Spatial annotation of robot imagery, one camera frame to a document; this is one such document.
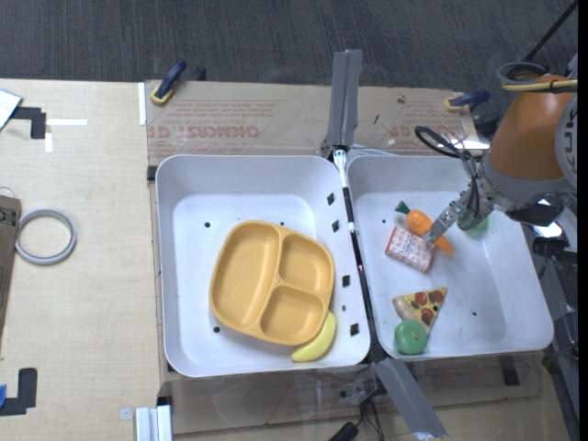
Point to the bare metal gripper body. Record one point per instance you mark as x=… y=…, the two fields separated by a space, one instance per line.
x=478 y=204

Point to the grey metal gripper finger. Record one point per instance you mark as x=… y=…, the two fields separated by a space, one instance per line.
x=442 y=229

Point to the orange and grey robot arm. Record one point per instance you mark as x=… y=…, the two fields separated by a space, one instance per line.
x=523 y=136

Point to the orange carrot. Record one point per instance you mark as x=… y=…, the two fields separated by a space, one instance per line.
x=417 y=221

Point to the orange and white packet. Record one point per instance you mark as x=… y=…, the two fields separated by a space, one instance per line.
x=406 y=248

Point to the white plastic tray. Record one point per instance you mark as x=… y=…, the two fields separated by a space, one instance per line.
x=496 y=283
x=193 y=264

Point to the pizza slice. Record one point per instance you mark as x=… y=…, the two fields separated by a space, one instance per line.
x=420 y=306

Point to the green doughnut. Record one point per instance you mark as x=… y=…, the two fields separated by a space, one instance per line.
x=410 y=338

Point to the yellow banana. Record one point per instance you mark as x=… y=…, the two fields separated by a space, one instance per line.
x=321 y=342

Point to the yellow divided plate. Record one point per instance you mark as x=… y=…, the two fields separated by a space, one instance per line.
x=248 y=269

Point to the brown cardboard board red print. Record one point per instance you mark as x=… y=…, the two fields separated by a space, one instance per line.
x=239 y=122

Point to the white tape roll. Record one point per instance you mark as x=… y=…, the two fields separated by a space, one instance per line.
x=24 y=255

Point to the white paper sheet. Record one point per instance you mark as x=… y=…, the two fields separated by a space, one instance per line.
x=6 y=106

